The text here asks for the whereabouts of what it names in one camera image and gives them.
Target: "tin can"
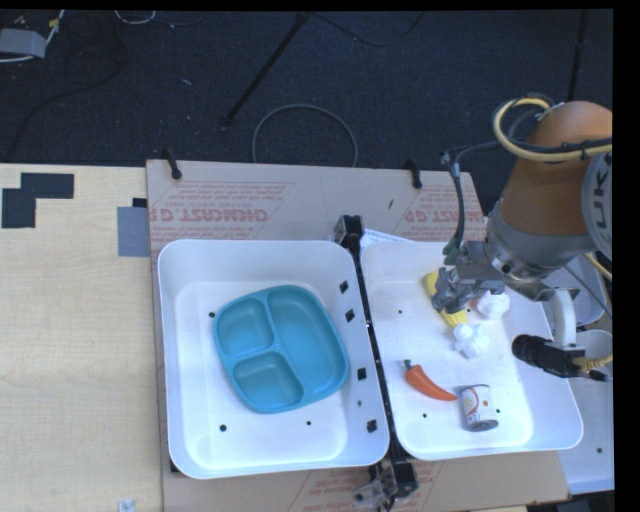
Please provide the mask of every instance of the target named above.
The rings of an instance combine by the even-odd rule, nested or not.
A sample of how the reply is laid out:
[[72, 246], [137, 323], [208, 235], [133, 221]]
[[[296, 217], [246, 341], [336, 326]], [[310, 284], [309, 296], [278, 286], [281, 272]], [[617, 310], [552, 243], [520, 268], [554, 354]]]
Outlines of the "tin can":
[[469, 386], [460, 392], [467, 429], [482, 432], [498, 426], [496, 408], [491, 398], [491, 388], [486, 384]]

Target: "metal stand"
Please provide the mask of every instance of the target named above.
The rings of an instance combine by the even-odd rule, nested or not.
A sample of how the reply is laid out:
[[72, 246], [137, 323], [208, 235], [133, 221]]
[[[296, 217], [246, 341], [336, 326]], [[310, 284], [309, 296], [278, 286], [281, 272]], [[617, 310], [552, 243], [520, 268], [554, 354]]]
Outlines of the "metal stand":
[[226, 116], [224, 116], [224, 117], [222, 117], [222, 119], [220, 119], [220, 129], [222, 131], [226, 131], [229, 128], [229, 126], [231, 126], [231, 122], [233, 121], [233, 118], [238, 113], [240, 108], [242, 108], [242, 105], [244, 105], [244, 103], [249, 99], [249, 97], [251, 96], [253, 91], [256, 89], [256, 87], [258, 87], [258, 85], [260, 84], [262, 79], [266, 76], [266, 74], [269, 72], [269, 70], [273, 67], [275, 62], [278, 60], [278, 57], [280, 57], [280, 55], [285, 50], [285, 48], [293, 40], [295, 35], [302, 28], [302, 25], [304, 25], [305, 22], [309, 19], [309, 16], [311, 16], [311, 13], [312, 13], [312, 11], [302, 11], [302, 12], [299, 12], [296, 15], [296, 23], [295, 23], [295, 25], [293, 27], [291, 27], [291, 30], [289, 30], [289, 33], [282, 40], [282, 42], [280, 43], [278, 48], [276, 48], [276, 51], [273, 53], [273, 55], [271, 55], [271, 57], [269, 58], [267, 63], [260, 70], [260, 72], [256, 75], [256, 77], [253, 79], [253, 82], [251, 82], [251, 85], [249, 85], [247, 90], [240, 97], [240, 99], [236, 102], [236, 104], [233, 106], [233, 108], [229, 111], [229, 113]]

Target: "blue divided plate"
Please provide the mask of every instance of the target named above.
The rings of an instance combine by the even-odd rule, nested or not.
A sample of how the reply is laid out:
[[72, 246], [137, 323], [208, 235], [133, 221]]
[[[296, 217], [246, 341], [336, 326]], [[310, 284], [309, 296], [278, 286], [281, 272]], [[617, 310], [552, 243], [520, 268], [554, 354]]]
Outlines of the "blue divided plate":
[[261, 413], [296, 409], [342, 387], [349, 359], [326, 309], [312, 293], [285, 285], [223, 306], [213, 339], [242, 401]]

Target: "gray tape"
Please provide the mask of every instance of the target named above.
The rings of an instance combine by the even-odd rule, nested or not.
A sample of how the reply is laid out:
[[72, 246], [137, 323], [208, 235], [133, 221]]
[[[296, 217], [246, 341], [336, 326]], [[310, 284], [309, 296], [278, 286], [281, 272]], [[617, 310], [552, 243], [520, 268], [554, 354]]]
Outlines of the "gray tape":
[[118, 207], [118, 256], [149, 257], [149, 210]]

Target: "cardboard surface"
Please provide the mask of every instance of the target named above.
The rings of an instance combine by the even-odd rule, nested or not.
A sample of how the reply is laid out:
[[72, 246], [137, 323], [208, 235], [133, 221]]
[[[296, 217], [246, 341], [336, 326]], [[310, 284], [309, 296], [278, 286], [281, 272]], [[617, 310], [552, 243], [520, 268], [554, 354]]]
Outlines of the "cardboard surface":
[[[365, 228], [412, 240], [447, 241], [457, 224], [450, 176], [422, 171], [422, 189], [403, 170], [178, 162], [179, 181], [166, 161], [147, 163], [157, 360], [163, 361], [157, 256], [180, 238], [239, 240], [330, 239], [342, 215], [361, 215]], [[485, 236], [471, 177], [462, 175], [465, 239]], [[158, 400], [165, 510], [311, 512], [355, 511], [353, 491], [368, 468], [273, 473], [194, 480], [171, 471], [165, 381], [158, 367]], [[414, 461], [419, 489], [398, 500], [399, 512], [477, 510], [568, 498], [556, 452]]]

